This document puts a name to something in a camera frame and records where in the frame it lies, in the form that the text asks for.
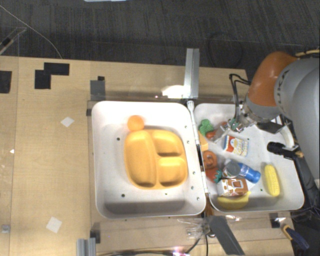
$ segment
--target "toy food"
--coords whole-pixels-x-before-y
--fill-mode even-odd
[[[280,186],[277,177],[276,169],[273,165],[267,164],[264,167],[264,176],[265,176],[265,183],[268,188],[268,193],[273,196],[277,197],[280,194]]]
[[[206,150],[202,153],[204,169],[213,169],[217,167],[217,156],[212,151]]]
[[[214,130],[214,127],[210,123],[208,119],[204,119],[201,121],[201,124],[199,126],[199,132],[203,135],[206,136],[208,132],[211,132]]]
[[[250,194],[251,192],[248,191],[245,195],[241,196],[218,196],[217,201],[218,204],[226,210],[239,210],[247,205]]]
[[[131,132],[142,130],[145,127],[145,122],[138,115],[132,115],[127,121],[128,129]]]
[[[205,175],[211,182],[218,183],[222,178],[222,171],[218,167],[214,167],[213,169],[206,169]]]
[[[261,173],[257,170],[250,168],[249,166],[245,165],[244,163],[238,162],[240,167],[239,177],[245,178],[252,183],[257,183],[260,180]]]
[[[227,124],[227,122],[222,122],[222,123],[219,125],[219,127],[220,127],[220,126],[225,126],[226,124]],[[207,137],[208,139],[211,139],[211,138],[213,138],[213,137],[216,135],[216,132],[217,132],[217,129],[212,130],[212,131],[209,131],[209,132],[207,132],[207,133],[205,134],[205,137]]]
[[[245,157],[248,153],[248,141],[227,135],[224,139],[224,150]]]
[[[248,185],[244,178],[223,178],[216,188],[218,195],[223,197],[243,196],[248,192]]]
[[[199,140],[200,140],[200,145],[201,145],[201,151],[207,151],[209,149],[209,143],[208,141],[205,139],[205,137],[201,134],[200,131],[198,131],[198,135],[199,135]]]

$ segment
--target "yellow divided dish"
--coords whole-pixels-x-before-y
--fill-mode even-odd
[[[181,139],[167,130],[133,130],[124,142],[125,169],[132,184],[159,190],[184,183],[188,165]]]

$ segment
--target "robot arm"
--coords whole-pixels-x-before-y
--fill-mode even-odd
[[[229,129],[260,127],[279,114],[292,120],[308,167],[319,179],[319,59],[298,59],[280,51],[269,54],[252,79],[236,126],[229,122]],[[213,140],[225,133],[217,132]]]

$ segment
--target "wooden table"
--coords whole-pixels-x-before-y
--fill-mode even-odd
[[[69,75],[52,75],[51,89],[35,89],[35,70],[43,70],[44,62],[70,64]],[[10,233],[0,233],[0,255],[74,256],[77,239],[88,239],[91,229],[86,116],[90,80],[105,77],[110,96],[156,95],[165,86],[183,85],[185,68],[0,56],[0,70],[12,71],[10,93],[0,94],[0,224],[11,226]],[[201,67],[200,95],[231,98],[231,72],[246,76],[244,70]],[[247,90],[239,86],[239,96]],[[69,127],[61,124],[67,117],[74,120]],[[282,214],[292,226],[290,215]],[[46,228],[51,217],[62,222],[57,233]],[[231,226],[246,255],[293,254],[282,232],[266,224],[267,214],[250,218],[259,221],[250,228],[237,222]],[[121,240],[121,230],[116,232],[118,247],[134,242]],[[209,255],[225,255],[216,238],[209,243]],[[204,241],[199,244],[192,255],[205,255]]]

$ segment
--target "black cable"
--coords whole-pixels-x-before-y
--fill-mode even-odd
[[[197,241],[195,241],[194,245],[192,245],[185,253],[188,254],[192,251],[193,248],[195,248],[197,246],[197,244],[199,243],[201,239],[201,236],[199,237],[199,239]]]
[[[241,80],[241,83],[243,83],[243,84],[245,84],[245,85],[248,85],[248,86],[249,86],[249,85],[251,84],[251,81],[242,78],[242,77],[241,77],[240,75],[238,75],[238,74],[231,73],[231,74],[229,74],[229,76],[239,78],[239,79]]]
[[[107,253],[100,256],[136,256],[141,254],[159,254],[164,256],[172,256],[171,251],[154,251],[154,250],[144,250],[144,251],[123,251],[118,253]]]
[[[240,81],[240,80],[234,80],[233,81],[234,82],[234,87],[236,88],[236,92],[237,92],[237,95],[238,95],[238,91],[237,91],[237,83],[241,83],[241,84],[243,84],[243,85],[247,85],[247,86],[250,86],[251,84],[249,83],[246,83],[246,82],[243,82],[243,81]]]
[[[204,237],[205,237],[205,245],[206,245],[206,253],[205,253],[205,255],[208,256],[208,254],[209,254],[208,237],[207,237],[206,234],[204,235]]]
[[[233,100],[234,100],[234,104],[235,104],[235,111],[234,111],[234,118],[237,120],[237,117],[240,115],[240,105],[239,105],[239,97],[238,97],[238,92],[237,92],[237,86],[235,84],[235,82],[233,81],[233,75],[230,74],[229,75],[229,79],[231,81],[231,85],[232,85],[232,90],[233,90]]]

